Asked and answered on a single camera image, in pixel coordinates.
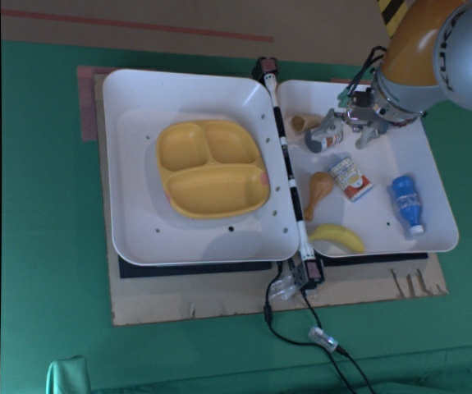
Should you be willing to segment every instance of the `food can label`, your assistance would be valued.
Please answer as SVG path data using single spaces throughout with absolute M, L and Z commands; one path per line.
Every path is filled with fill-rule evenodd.
M 331 167 L 328 173 L 351 201 L 356 201 L 373 188 L 370 180 L 348 156 Z
M 340 131 L 336 135 L 323 139 L 323 141 L 321 142 L 321 146 L 322 146 L 321 150 L 328 149 L 331 146 L 335 145 L 336 143 L 340 143 L 342 140 L 343 140 L 343 131 Z

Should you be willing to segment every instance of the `cardboard sheet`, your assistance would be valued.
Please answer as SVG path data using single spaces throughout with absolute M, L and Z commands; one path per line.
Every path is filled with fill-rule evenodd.
M 233 273 L 121 278 L 118 254 L 113 247 L 110 232 L 102 95 L 105 77 L 106 74 L 94 74 L 94 101 L 113 325 L 119 327 L 263 313 L 265 291 L 277 272 L 275 266 Z M 448 293 L 435 253 L 428 253 L 427 258 L 333 265 L 326 267 L 325 273 L 326 281 L 308 293 L 314 307 L 444 296 Z M 274 310 L 306 308 L 300 295 L 289 300 L 276 298 L 272 306 Z

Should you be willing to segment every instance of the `red stripe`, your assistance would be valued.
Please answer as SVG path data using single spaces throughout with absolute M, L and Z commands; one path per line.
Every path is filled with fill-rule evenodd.
M 138 30 L 160 30 L 162 32 L 176 32 L 178 34 L 193 34 L 193 35 L 216 36 L 219 38 L 244 39 L 247 41 L 262 41 L 262 42 L 267 42 L 267 43 L 274 42 L 273 36 L 237 34 L 236 32 L 224 32 L 221 30 L 200 30 L 196 28 L 181 28 L 179 26 L 170 26 L 170 25 L 155 25 L 155 24 L 150 24 L 150 23 L 139 23 L 139 22 L 110 21 L 109 19 L 95 19 L 93 17 L 54 15 L 50 13 L 37 13 L 34 11 L 20 11 L 20 10 L 9 10 L 9 9 L 1 9 L 0 13 L 2 16 L 24 17 L 27 19 L 39 19 L 42 21 L 72 22 L 72 23 L 82 23 L 82 24 L 87 24 L 87 25 L 103 25 L 103 26 L 116 26 L 119 28 L 133 28 L 133 29 L 138 29 Z

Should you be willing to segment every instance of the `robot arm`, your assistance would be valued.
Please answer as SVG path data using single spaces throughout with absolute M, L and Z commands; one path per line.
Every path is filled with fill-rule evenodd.
M 356 148 L 362 149 L 440 101 L 472 110 L 472 0 L 416 0 L 381 57 L 371 86 L 352 90 L 341 105 L 346 110 L 331 110 L 305 141 L 335 134 L 347 124 L 361 133 Z

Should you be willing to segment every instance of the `bottle cap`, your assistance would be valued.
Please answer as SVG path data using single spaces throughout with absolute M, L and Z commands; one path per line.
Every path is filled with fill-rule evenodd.
M 424 227 L 422 225 L 414 225 L 410 227 L 410 234 L 415 235 L 422 235 L 424 233 Z

